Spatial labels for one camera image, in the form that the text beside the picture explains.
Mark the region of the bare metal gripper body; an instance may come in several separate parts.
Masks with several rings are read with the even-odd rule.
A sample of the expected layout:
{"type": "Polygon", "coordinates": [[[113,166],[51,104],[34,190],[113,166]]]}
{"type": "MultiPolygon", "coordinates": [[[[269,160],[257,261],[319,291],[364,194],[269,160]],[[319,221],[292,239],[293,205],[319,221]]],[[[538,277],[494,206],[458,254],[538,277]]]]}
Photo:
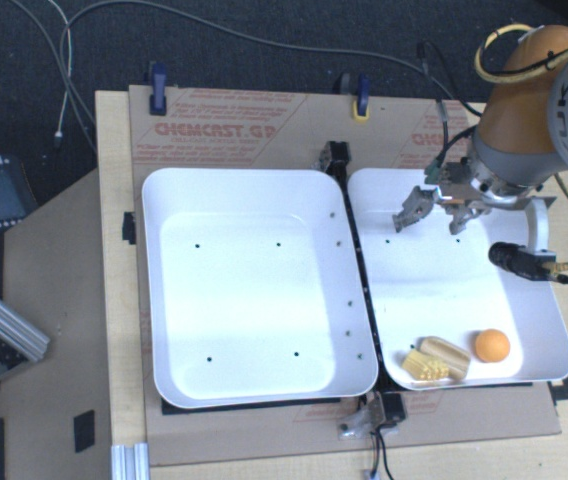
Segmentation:
{"type": "Polygon", "coordinates": [[[539,174],[523,159],[461,159],[430,164],[430,183],[453,215],[475,217],[492,209],[520,210],[539,185],[539,174]]]}

